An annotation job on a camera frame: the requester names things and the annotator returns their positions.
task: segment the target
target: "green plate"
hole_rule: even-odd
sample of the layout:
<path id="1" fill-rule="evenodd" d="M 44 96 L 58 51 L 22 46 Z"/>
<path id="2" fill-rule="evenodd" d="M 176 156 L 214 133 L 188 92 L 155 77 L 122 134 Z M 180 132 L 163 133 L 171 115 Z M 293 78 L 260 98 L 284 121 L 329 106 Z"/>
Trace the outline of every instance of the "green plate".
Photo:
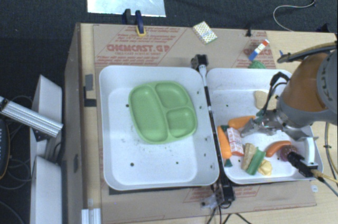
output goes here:
<path id="1" fill-rule="evenodd" d="M 129 107 L 140 137 L 163 144 L 192 135 L 197 117 L 189 94 L 174 81 L 150 82 L 129 94 Z"/>

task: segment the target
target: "cardboard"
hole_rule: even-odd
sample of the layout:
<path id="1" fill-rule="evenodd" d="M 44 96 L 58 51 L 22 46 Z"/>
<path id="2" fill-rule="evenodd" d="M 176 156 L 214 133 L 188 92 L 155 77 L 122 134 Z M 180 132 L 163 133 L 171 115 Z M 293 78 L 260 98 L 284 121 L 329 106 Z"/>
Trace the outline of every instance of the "cardboard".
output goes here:
<path id="1" fill-rule="evenodd" d="M 140 38 L 134 26 L 77 25 L 75 35 L 80 37 L 73 39 L 65 73 L 66 92 L 69 91 L 65 103 L 69 223 L 79 223 L 81 206 L 101 207 L 104 224 L 210 214 L 210 210 L 201 209 L 201 200 L 212 194 L 210 187 L 118 192 L 105 183 L 97 79 L 103 67 L 110 64 L 189 67 L 196 54 L 207 54 L 208 69 L 246 68 L 250 64 L 248 56 L 261 41 L 268 39 L 273 44 L 268 33 L 262 31 L 253 31 L 253 36 L 247 38 L 244 30 L 213 29 L 218 39 L 204 45 L 191 28 L 151 26 L 146 30 L 147 36 Z M 268 68 L 275 68 L 273 52 L 267 46 L 256 59 Z M 87 75 L 94 81 L 89 90 L 85 84 Z M 86 105 L 95 102 L 96 106 Z M 80 159 L 82 177 L 68 167 L 75 155 Z M 237 186 L 234 190 L 236 200 L 224 213 L 316 205 L 308 181 Z"/>

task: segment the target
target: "white cable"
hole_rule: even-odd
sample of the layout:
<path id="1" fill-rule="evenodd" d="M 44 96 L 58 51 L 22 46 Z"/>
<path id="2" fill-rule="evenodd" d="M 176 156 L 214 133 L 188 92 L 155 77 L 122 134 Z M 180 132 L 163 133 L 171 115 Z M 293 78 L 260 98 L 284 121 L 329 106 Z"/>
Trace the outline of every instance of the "white cable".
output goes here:
<path id="1" fill-rule="evenodd" d="M 287 31 L 290 31 L 290 32 L 293 32 L 293 30 L 283 26 L 282 24 L 280 24 L 277 19 L 276 19 L 276 11 L 280 8 L 308 8 L 308 7 L 311 7 L 312 5 L 314 5 L 316 3 L 316 0 L 313 0 L 310 4 L 308 5 L 305 5 L 305 6 L 296 6 L 296 5 L 280 5 L 280 6 L 277 6 L 275 9 L 274 9 L 274 13 L 273 13 L 273 16 L 274 16 L 274 20 L 275 22 L 280 26 L 282 27 L 284 30 L 287 30 Z"/>

